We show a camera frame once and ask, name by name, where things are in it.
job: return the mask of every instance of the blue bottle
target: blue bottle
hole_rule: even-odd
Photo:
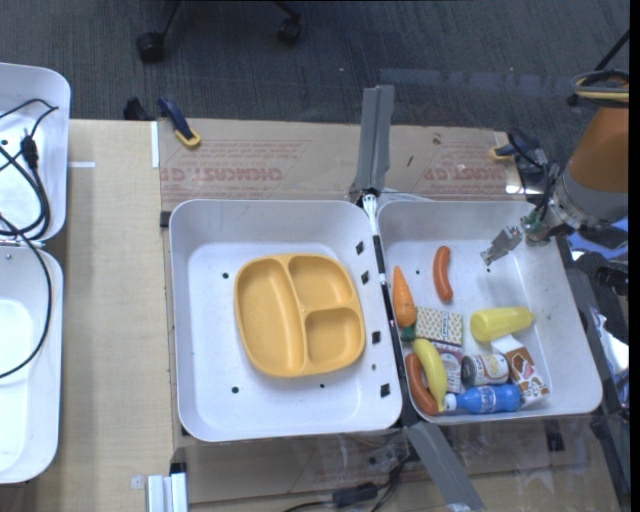
[[[473,414],[513,412],[520,407],[520,390],[515,384],[472,387],[460,395],[447,393],[444,407],[447,411],[465,409]]]

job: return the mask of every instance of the white bottle cap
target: white bottle cap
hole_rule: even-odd
[[[447,393],[446,395],[444,395],[442,403],[446,411],[454,411],[456,407],[458,407],[456,395],[454,395],[453,393]]]

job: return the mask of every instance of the yellow cup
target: yellow cup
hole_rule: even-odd
[[[478,341],[491,341],[526,329],[534,314],[524,306],[480,309],[471,315],[471,334]]]

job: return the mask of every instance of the gray carpet floor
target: gray carpet floor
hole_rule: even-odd
[[[394,84],[394,124],[516,126],[563,162],[595,112],[567,106],[569,80],[630,24],[630,0],[290,5],[294,46],[271,2],[183,2],[148,64],[135,39],[161,29],[165,2],[0,0],[0,61],[58,71],[72,117],[89,119],[123,119],[132,96],[155,116],[167,95],[187,117],[359,123],[362,89]],[[629,68],[628,48],[611,67]]]

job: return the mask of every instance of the blue and yellow clamp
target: blue and yellow clamp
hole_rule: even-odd
[[[158,106],[162,109],[162,112],[169,116],[173,127],[175,128],[176,137],[188,148],[195,148],[200,144],[200,135],[196,131],[189,127],[187,120],[180,112],[178,106],[165,96],[158,98]]]

